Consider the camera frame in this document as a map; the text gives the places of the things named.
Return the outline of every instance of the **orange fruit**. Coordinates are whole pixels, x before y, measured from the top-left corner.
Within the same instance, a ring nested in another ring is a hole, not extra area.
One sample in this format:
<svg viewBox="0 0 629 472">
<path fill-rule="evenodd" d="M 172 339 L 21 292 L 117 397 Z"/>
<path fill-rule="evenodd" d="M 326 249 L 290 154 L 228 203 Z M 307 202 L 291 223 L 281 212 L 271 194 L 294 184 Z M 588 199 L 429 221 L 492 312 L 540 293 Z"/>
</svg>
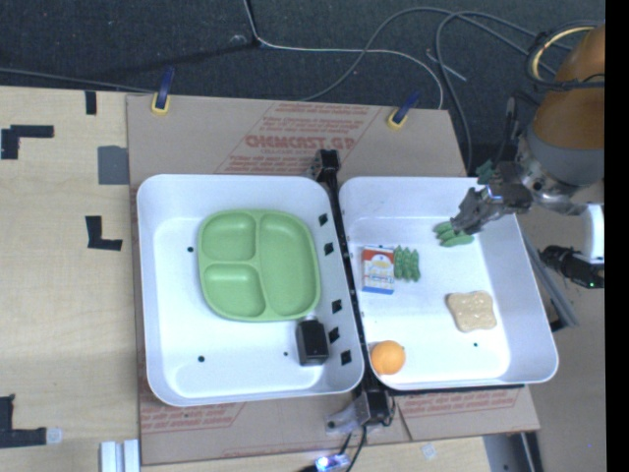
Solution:
<svg viewBox="0 0 629 472">
<path fill-rule="evenodd" d="M 378 374 L 395 374 L 406 362 L 406 352 L 396 341 L 380 341 L 370 354 L 372 367 Z"/>
</svg>

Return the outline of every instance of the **cardboard box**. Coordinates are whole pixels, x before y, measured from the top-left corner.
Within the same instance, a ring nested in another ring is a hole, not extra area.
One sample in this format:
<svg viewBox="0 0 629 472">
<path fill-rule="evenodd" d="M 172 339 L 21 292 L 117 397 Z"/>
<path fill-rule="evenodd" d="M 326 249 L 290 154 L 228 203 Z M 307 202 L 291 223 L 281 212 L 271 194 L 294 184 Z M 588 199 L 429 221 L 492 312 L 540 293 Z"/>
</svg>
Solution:
<svg viewBox="0 0 629 472">
<path fill-rule="evenodd" d="M 127 97 L 132 243 L 144 465 L 337 449 L 344 436 L 325 418 L 352 401 L 341 395 L 171 407 L 145 380 L 136 193 L 160 173 L 306 175 L 319 148 L 339 150 L 339 180 L 354 176 L 464 176 L 445 111 L 409 113 L 402 130 L 386 126 L 392 107 L 173 96 L 167 114 L 150 95 Z M 395 397 L 397 413 L 368 444 L 407 443 L 536 430 L 527 387 Z"/>
</svg>

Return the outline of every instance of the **blue clip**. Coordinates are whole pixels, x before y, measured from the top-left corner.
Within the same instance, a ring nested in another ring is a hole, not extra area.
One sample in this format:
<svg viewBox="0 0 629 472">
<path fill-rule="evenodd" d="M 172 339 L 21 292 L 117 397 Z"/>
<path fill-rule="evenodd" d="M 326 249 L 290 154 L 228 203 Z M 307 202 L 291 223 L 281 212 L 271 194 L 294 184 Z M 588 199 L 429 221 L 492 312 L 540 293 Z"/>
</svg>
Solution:
<svg viewBox="0 0 629 472">
<path fill-rule="evenodd" d="M 417 105 L 419 99 L 420 92 L 418 90 L 413 91 L 413 93 L 406 98 L 406 101 L 402 104 L 402 106 L 389 115 L 386 120 L 387 126 L 394 131 L 401 129 L 408 118 L 407 114 L 409 110 Z"/>
<path fill-rule="evenodd" d="M 175 76 L 174 67 L 166 67 L 164 75 L 161 78 L 161 84 L 159 85 L 159 91 L 153 95 L 153 101 L 150 105 L 150 110 L 156 115 L 165 115 L 170 108 L 170 96 L 168 92 L 173 84 L 173 77 Z"/>
</svg>

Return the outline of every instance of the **light wood surface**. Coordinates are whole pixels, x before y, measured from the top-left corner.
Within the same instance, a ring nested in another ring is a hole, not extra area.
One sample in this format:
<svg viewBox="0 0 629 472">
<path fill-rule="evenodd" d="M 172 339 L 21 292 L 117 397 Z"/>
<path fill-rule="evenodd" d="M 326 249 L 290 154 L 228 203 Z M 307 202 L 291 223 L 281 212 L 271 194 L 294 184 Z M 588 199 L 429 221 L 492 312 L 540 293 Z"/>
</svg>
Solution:
<svg viewBox="0 0 629 472">
<path fill-rule="evenodd" d="M 139 435 L 129 188 L 98 184 L 97 148 L 125 148 L 125 95 L 0 88 L 0 128 L 54 125 L 0 161 L 0 395 L 14 393 L 16 429 L 58 427 L 63 441 L 0 449 L 0 469 L 98 470 L 98 445 Z M 87 248 L 86 215 L 120 252 Z M 427 453 L 427 449 L 436 451 Z M 156 472 L 286 470 L 313 453 L 143 467 Z M 487 471 L 480 437 L 367 446 L 354 470 Z"/>
</svg>

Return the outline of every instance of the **divided green plate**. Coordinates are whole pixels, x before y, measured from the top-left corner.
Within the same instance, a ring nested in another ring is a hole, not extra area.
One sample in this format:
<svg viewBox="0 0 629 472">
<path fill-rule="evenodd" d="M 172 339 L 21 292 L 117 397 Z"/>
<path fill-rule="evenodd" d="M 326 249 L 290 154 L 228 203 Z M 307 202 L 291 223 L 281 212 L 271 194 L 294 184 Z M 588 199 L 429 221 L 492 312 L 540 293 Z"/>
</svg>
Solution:
<svg viewBox="0 0 629 472">
<path fill-rule="evenodd" d="M 203 296 L 222 317 L 294 320 L 318 303 L 315 243 L 294 215 L 270 209 L 215 213 L 200 227 L 197 253 Z"/>
</svg>

